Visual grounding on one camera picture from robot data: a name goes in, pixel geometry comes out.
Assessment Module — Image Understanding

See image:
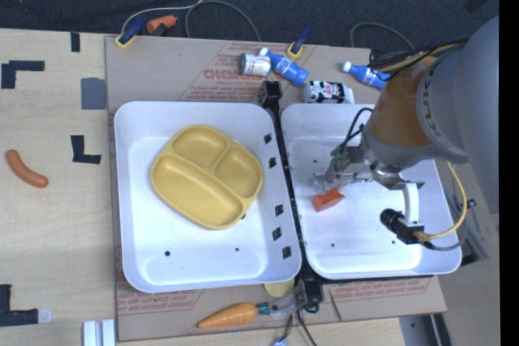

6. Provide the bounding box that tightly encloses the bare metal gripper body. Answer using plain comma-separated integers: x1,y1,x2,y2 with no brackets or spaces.
324,145,403,190

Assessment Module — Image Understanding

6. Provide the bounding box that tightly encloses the orange wedge block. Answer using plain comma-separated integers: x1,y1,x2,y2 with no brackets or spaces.
312,188,346,213

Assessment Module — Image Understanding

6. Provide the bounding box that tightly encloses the thin black rod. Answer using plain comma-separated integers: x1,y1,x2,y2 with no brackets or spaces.
265,95,322,297

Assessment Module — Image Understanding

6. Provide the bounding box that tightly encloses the white plastic tray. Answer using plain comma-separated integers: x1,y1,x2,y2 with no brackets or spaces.
114,100,303,294
280,103,464,281

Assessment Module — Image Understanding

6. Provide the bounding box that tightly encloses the cow print white carton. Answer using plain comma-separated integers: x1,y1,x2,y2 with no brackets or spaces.
302,79,356,105

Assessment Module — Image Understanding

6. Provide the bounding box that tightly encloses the blue bottle white cap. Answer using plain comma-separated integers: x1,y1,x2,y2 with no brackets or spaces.
259,46,311,88
341,60,391,92

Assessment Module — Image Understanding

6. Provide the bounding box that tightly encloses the pale yellow round thing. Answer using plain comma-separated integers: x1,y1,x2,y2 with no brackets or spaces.
263,277,296,299

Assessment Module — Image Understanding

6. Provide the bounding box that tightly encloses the yellow divided plate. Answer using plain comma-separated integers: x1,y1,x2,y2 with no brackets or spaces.
149,124,265,231

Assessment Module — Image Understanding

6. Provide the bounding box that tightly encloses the small white can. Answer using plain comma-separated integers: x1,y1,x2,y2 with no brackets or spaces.
238,52,272,79

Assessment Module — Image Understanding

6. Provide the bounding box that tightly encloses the orange carrot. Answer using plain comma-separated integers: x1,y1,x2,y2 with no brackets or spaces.
196,301,271,330

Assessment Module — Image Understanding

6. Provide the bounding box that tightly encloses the brown cardboard board red print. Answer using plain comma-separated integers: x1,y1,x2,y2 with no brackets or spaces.
104,35,448,342

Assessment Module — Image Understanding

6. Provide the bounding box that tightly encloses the orange sausage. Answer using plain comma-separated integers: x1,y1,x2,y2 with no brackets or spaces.
5,148,50,190

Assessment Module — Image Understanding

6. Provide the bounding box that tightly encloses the black cylinder on white bracket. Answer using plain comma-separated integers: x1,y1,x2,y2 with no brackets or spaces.
380,179,427,246

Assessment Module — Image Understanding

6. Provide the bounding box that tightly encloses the black block with thin wires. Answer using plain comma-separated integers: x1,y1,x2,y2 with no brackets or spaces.
299,278,325,307
258,80,284,109

